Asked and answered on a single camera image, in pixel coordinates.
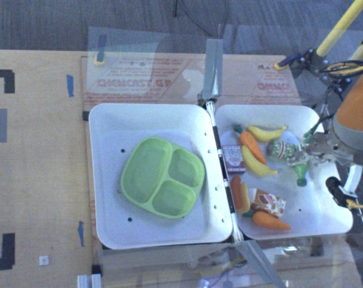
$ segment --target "small box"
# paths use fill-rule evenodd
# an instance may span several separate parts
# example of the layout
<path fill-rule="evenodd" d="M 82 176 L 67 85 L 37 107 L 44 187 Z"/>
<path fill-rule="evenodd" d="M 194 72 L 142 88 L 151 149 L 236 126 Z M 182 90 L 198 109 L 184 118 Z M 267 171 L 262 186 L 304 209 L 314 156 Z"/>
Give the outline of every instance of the small box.
<path fill-rule="evenodd" d="M 248 188 L 251 209 L 264 210 L 280 218 L 284 214 L 286 201 L 282 198 L 257 188 Z"/>
<path fill-rule="evenodd" d="M 245 164 L 239 145 L 223 145 L 223 152 L 228 173 L 245 172 Z"/>

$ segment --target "black cable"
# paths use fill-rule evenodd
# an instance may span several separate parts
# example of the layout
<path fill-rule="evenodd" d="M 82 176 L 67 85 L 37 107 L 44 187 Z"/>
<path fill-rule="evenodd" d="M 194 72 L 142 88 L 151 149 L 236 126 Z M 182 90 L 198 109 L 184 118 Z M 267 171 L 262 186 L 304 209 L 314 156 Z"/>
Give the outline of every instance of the black cable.
<path fill-rule="evenodd" d="M 363 74 L 363 61 L 349 60 L 331 64 L 320 70 L 335 79 L 345 79 Z"/>
<path fill-rule="evenodd" d="M 341 100 L 341 102 L 344 101 L 344 97 L 342 95 L 342 93 L 340 92 L 340 90 L 338 89 L 338 85 L 335 85 L 333 87 L 333 91 L 337 94 L 337 96 L 339 97 L 339 99 Z"/>
<path fill-rule="evenodd" d="M 187 8 L 184 5 L 183 0 L 178 0 L 180 3 L 180 6 L 182 7 L 182 9 L 184 10 L 185 14 L 187 15 L 187 17 L 196 25 L 198 26 L 205 34 L 207 34 L 207 36 L 209 37 L 214 37 L 214 34 L 210 33 L 207 29 L 205 29 L 196 19 L 193 18 L 193 16 L 189 13 L 189 11 L 187 10 Z M 227 0 L 224 0 L 224 17 L 223 17 L 223 26 L 221 27 L 221 31 L 218 33 L 217 38 L 222 38 L 223 37 L 223 33 L 224 33 L 224 29 L 225 29 L 225 25 L 227 22 L 227 17 L 228 17 L 228 3 Z"/>
<path fill-rule="evenodd" d="M 318 128 L 318 126 L 322 123 L 325 122 L 327 119 L 331 119 L 335 114 L 329 114 L 327 116 L 324 116 L 322 118 L 319 118 L 319 120 L 317 121 L 317 123 L 315 123 L 315 125 L 311 128 L 310 130 L 310 134 L 314 134 L 314 132 L 316 131 L 316 129 Z"/>

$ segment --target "yellow banana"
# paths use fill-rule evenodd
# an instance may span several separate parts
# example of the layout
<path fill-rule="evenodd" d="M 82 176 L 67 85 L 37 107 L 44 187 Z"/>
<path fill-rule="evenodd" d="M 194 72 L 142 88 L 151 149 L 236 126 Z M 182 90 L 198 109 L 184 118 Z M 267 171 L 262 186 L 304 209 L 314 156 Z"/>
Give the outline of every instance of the yellow banana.
<path fill-rule="evenodd" d="M 241 154 L 245 165 L 255 174 L 260 176 L 277 174 L 276 170 L 272 170 L 270 167 L 257 160 L 249 148 L 244 145 L 241 146 Z"/>
<path fill-rule="evenodd" d="M 261 142 L 269 142 L 270 140 L 279 139 L 283 135 L 285 129 L 287 129 L 287 127 L 282 126 L 280 129 L 268 131 L 260 129 L 257 126 L 249 126 L 247 130 L 254 136 L 256 140 Z"/>

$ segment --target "metal rod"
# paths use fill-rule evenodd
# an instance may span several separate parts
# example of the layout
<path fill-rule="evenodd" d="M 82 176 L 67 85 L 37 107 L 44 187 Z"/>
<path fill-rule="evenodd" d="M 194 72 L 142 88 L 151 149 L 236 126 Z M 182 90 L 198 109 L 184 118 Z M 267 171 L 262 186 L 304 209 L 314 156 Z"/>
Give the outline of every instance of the metal rod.
<path fill-rule="evenodd" d="M 363 43 L 357 48 L 356 52 L 350 57 L 350 60 L 363 60 Z"/>
<path fill-rule="evenodd" d="M 208 101 L 206 103 L 206 111 L 209 113 L 209 116 L 211 118 L 212 127 L 215 128 L 216 127 L 215 104 L 213 101 Z M 223 151 L 221 149 L 220 138 L 217 136 L 217 137 L 215 137 L 215 139 L 216 139 L 216 145 L 217 145 L 217 152 L 218 152 L 219 156 L 222 156 Z M 222 169 L 223 169 L 223 177 L 224 177 L 224 186 L 225 186 L 226 190 L 228 190 L 227 199 L 228 199 L 229 208 L 230 208 L 230 216 L 232 218 L 232 223 L 233 223 L 232 238 L 233 238 L 234 243 L 237 243 L 237 242 L 243 241 L 244 236 L 238 226 L 237 214 L 236 214 L 235 204 L 233 202 L 232 192 L 230 191 L 230 182 L 227 178 L 228 175 L 227 175 L 227 168 L 225 165 L 225 161 L 223 161 Z"/>
<path fill-rule="evenodd" d="M 323 40 L 321 45 L 317 48 L 316 54 L 318 56 L 325 57 L 362 10 L 363 0 L 355 0 L 332 31 Z"/>
<path fill-rule="evenodd" d="M 273 268 L 267 256 L 255 240 L 242 242 L 236 249 L 243 255 L 249 264 L 266 284 L 275 284 L 278 288 L 286 288 L 279 274 Z"/>

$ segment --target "green plastic plate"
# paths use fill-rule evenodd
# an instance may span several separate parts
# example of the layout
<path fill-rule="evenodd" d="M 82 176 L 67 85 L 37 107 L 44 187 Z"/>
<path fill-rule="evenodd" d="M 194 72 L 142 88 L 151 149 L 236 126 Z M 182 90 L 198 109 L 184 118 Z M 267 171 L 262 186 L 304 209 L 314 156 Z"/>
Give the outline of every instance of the green plastic plate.
<path fill-rule="evenodd" d="M 203 186 L 199 157 L 159 137 L 141 141 L 121 176 L 124 196 L 154 214 L 182 218 L 193 208 Z"/>

